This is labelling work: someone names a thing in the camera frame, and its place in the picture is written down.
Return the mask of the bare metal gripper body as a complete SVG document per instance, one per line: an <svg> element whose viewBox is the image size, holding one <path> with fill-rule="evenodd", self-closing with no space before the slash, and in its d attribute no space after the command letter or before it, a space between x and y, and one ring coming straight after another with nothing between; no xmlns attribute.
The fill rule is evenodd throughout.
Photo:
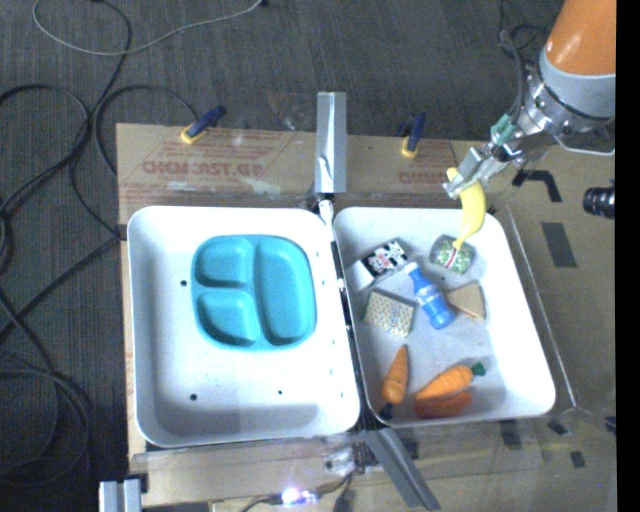
<svg viewBox="0 0 640 512"><path fill-rule="evenodd" d="M487 155L522 166L557 145L574 153L615 154L615 77L545 77L522 83L518 108L490 130Z"/></svg>

